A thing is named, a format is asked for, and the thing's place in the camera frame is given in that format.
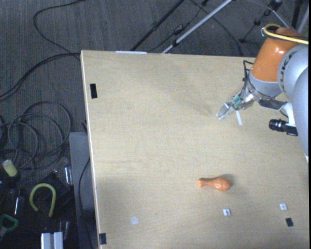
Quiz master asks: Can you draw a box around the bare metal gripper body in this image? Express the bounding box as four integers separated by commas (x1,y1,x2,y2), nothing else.
230,88,263,110

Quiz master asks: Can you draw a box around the pale wooden board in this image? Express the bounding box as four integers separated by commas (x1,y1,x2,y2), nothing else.
80,50,309,249

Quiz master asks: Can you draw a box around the orange toy chicken drumstick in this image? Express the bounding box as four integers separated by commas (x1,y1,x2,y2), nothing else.
197,176,232,192

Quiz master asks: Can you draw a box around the yellow curved tube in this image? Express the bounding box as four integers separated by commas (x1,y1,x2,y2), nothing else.
29,183,57,218

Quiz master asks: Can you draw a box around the pale yellow cylinder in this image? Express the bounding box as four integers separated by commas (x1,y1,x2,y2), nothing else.
2,159,19,177

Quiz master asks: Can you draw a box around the black cylinder on white bracket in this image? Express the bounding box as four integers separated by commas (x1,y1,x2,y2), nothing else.
258,99,299,137

